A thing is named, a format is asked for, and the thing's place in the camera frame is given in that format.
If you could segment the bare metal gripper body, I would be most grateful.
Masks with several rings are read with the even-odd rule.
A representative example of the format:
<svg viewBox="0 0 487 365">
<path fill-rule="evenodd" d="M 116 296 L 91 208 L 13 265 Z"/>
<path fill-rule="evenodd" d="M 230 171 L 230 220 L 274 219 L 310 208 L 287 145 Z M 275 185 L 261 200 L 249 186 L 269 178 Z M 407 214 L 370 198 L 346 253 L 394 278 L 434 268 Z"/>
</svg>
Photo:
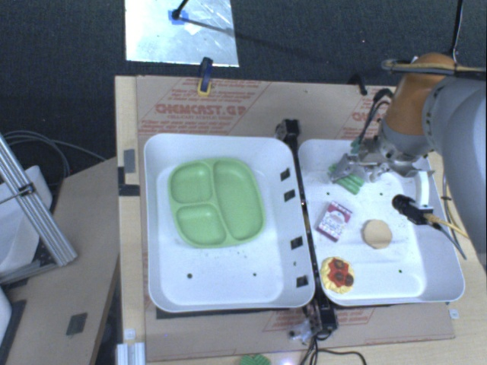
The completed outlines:
<svg viewBox="0 0 487 365">
<path fill-rule="evenodd" d="M 413 164 L 417 157 L 404 154 L 389 141 L 366 139 L 358 149 L 358 163 L 365 167 L 392 170 L 399 175 L 415 175 L 418 169 Z"/>
</svg>

